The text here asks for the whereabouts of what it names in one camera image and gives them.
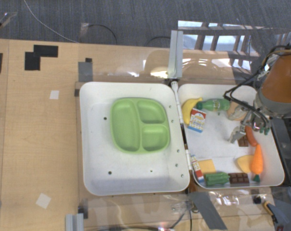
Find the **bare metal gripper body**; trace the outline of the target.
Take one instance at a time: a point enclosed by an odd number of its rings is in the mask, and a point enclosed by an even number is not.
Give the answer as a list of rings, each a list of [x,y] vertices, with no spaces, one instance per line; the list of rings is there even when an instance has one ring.
[[[244,131],[246,126],[252,128],[253,131],[270,131],[270,121],[259,109],[246,102],[243,102],[241,106],[247,111],[240,122],[241,131]]]

